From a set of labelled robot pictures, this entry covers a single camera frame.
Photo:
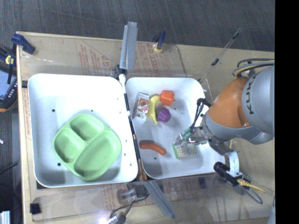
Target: orange bell pepper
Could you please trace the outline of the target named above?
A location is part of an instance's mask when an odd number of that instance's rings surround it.
[[[174,101],[174,93],[172,91],[162,91],[160,101],[167,106],[171,106]]]

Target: gray floor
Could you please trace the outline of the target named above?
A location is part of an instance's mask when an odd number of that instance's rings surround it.
[[[164,30],[167,43],[223,48],[241,28],[232,48],[275,51],[275,0],[0,0],[0,15],[0,44],[8,47],[15,31],[122,39],[123,26],[135,21],[139,41]],[[16,109],[0,113],[0,171],[13,163]],[[0,203],[7,210],[13,183],[12,169],[0,175]]]

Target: toy hot dog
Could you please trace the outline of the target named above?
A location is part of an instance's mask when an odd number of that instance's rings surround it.
[[[151,149],[158,152],[161,155],[166,154],[166,150],[162,148],[160,145],[152,143],[152,142],[140,142],[139,147],[142,149]]]

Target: green plate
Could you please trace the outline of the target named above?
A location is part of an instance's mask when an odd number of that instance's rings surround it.
[[[75,175],[91,181],[103,175],[121,153],[117,134],[98,118],[79,114],[53,139],[59,160]]]

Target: wooden table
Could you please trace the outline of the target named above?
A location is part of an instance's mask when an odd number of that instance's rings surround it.
[[[119,40],[109,40],[109,39],[100,39],[100,38],[85,38],[85,37],[72,37],[72,36],[63,36],[63,35],[46,35],[46,34],[36,34],[36,33],[27,33],[19,32],[23,35],[29,42],[35,38],[35,46],[37,47],[38,59],[30,61],[29,56],[22,52],[21,48],[17,48],[17,76],[18,76],[18,107],[19,107],[19,119],[20,119],[20,146],[21,146],[21,182],[22,182],[22,199],[23,199],[23,221],[24,223],[99,223],[99,220],[106,220],[107,216],[110,214],[110,210],[117,207],[117,203],[113,203],[113,198],[117,195],[117,191],[123,188],[122,184],[116,184],[113,187],[109,185],[103,185],[101,188],[95,186],[89,187],[69,187],[69,188],[58,188],[58,189],[39,189],[36,184],[36,179],[34,177],[33,169],[33,154],[32,154],[32,145],[31,140],[31,131],[30,131],[30,118],[29,118],[29,103],[28,103],[28,91],[27,88],[22,88],[22,84],[26,85],[26,81],[36,73],[59,73],[59,74],[81,74],[81,75],[90,75],[89,68],[95,73],[95,75],[101,75],[99,72],[99,67],[97,67],[97,60],[101,61],[102,67],[105,65],[109,66],[110,61],[119,61],[120,58],[120,48],[121,41]],[[53,43],[49,42],[47,44],[36,40],[37,37],[40,39],[49,39],[49,41],[55,41]],[[82,44],[77,44],[77,54],[78,57],[74,59],[79,61],[79,66],[74,65],[76,61],[68,61],[68,52],[59,51],[57,44],[64,44],[74,39],[74,42],[77,42],[78,39]],[[94,42],[94,44],[100,44],[99,46],[103,50],[95,48],[97,54],[92,51],[87,51],[84,46],[84,40],[89,39]],[[39,48],[49,50],[49,57],[40,57],[38,54]],[[152,47],[153,44],[150,42],[138,42],[137,46],[141,47]],[[188,46],[188,45],[171,45],[170,47],[165,48],[169,53],[169,60],[171,62],[174,59],[179,58],[179,63],[182,67],[174,66],[173,73],[176,72],[185,72],[185,74],[190,74],[190,77],[198,78],[198,74],[203,74],[208,69],[212,61],[219,55],[222,51],[222,48],[211,48],[211,47],[199,47],[199,46]],[[94,58],[93,65],[86,64],[84,55],[89,55],[91,58]],[[236,67],[236,64],[243,59],[247,58],[274,58],[274,53],[272,52],[262,52],[262,51],[248,51],[248,50],[238,50],[238,49],[229,49],[221,59],[221,62],[214,68],[213,72],[208,77],[208,82],[210,85],[210,90],[213,98],[215,98],[221,89],[228,84],[233,76],[230,72]],[[261,206],[253,205],[248,203],[249,206],[246,206],[246,215],[238,216],[234,213],[234,208],[230,209],[230,217],[222,217],[222,215],[217,218],[213,218],[215,222],[220,221],[230,221],[237,219],[251,219],[257,217],[267,217],[270,212],[271,202],[273,195],[275,194],[275,177],[274,177],[274,143],[273,141],[267,142],[265,144],[254,146],[244,140],[236,139],[233,143],[234,149],[240,149],[239,160],[240,168],[243,173],[246,173],[252,177],[253,180],[257,180],[261,185],[266,187],[269,191],[269,195],[265,197],[265,203],[262,208]],[[186,182],[194,182],[194,179],[180,179],[182,185]],[[178,180],[171,182],[166,180],[167,185],[174,185]],[[172,204],[178,206],[178,210],[181,209],[182,212],[178,211],[178,214],[182,219],[188,218],[186,213],[190,210],[196,209],[196,203],[198,204],[198,199],[205,200],[205,202],[216,202],[215,197],[209,195],[204,195],[197,191],[198,189],[192,189],[189,191],[188,198],[182,197],[181,199],[172,199]],[[107,206],[104,210],[99,210],[98,204],[85,203],[84,200],[86,197],[91,198],[94,195],[93,191],[99,193],[104,193],[105,196],[99,195],[99,198],[110,197],[112,200],[106,200],[107,203],[110,203],[110,206]],[[63,200],[72,199],[78,201],[74,203],[73,206],[64,206]],[[228,198],[227,207],[230,205],[230,198]],[[40,214],[35,214],[34,217],[30,213],[30,204],[31,203],[43,203],[42,212]],[[88,208],[91,208],[98,211],[88,211]],[[74,209],[78,210],[79,215],[73,215]],[[56,217],[50,218],[51,214],[55,213]],[[128,214],[128,219],[130,223],[138,223],[141,221],[149,221],[148,223],[160,223],[160,221],[172,223],[173,220],[169,217],[163,217],[162,213],[159,211],[158,207],[154,204],[153,200],[149,199],[143,204],[137,205],[132,208]]]

